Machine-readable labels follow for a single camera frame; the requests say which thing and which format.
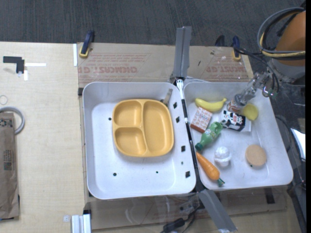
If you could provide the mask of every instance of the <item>red and white box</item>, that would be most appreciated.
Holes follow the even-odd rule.
[[[207,126],[209,124],[212,115],[213,115],[212,112],[207,111],[201,107],[198,107],[194,119],[190,124],[190,127],[201,133],[204,133],[204,131],[207,129]]]

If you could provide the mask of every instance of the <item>yellow divided plate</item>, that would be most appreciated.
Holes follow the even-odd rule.
[[[174,145],[170,111],[157,100],[119,102],[112,112],[112,131],[117,149],[129,156],[160,156]]]

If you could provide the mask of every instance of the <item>table top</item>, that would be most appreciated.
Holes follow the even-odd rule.
[[[27,81],[17,76],[15,64],[0,63],[0,95],[8,98],[5,106],[20,109],[26,121],[16,136],[20,215],[1,222],[3,232],[69,233],[70,223],[64,216],[83,212],[86,191],[78,68],[74,66],[73,46],[0,42],[1,56],[22,57],[25,63],[46,63],[45,67],[27,67]],[[259,228],[260,232],[298,232],[291,199],[286,196],[285,201],[286,210],[234,216],[233,221],[239,232],[259,232]],[[196,223],[206,226],[204,222]],[[158,232],[162,228],[154,227],[148,230]]]

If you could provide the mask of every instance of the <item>white plastic tray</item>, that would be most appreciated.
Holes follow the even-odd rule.
[[[241,92],[246,83],[189,83],[184,87],[189,122],[194,118],[197,106],[195,98],[207,101],[219,101],[227,98],[226,104]],[[252,122],[251,132],[238,132],[223,128],[218,138],[204,148],[202,155],[214,163],[215,150],[220,146],[227,147],[232,153],[229,166],[219,167],[220,177],[225,181],[218,187],[210,180],[199,166],[200,179],[203,185],[212,190],[241,189],[263,186],[278,186],[289,184],[293,179],[293,170],[280,135],[276,119],[269,98],[265,98],[260,91],[251,101],[259,110],[258,118]],[[219,121],[220,113],[212,115],[209,125]],[[191,129],[193,143],[201,139],[201,133]],[[267,162],[264,166],[251,167],[245,158],[245,150],[251,144],[258,144],[266,150]]]
[[[163,156],[146,158],[120,153],[112,134],[111,118],[115,105],[128,99],[161,100],[169,88],[173,89],[169,101],[173,149]],[[170,83],[94,82],[83,90],[83,107],[87,186],[94,197],[107,200],[186,194],[193,190],[196,178],[176,86]]]

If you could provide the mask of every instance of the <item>brown paper bag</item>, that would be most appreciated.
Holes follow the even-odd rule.
[[[19,215],[13,113],[0,113],[0,219]]]

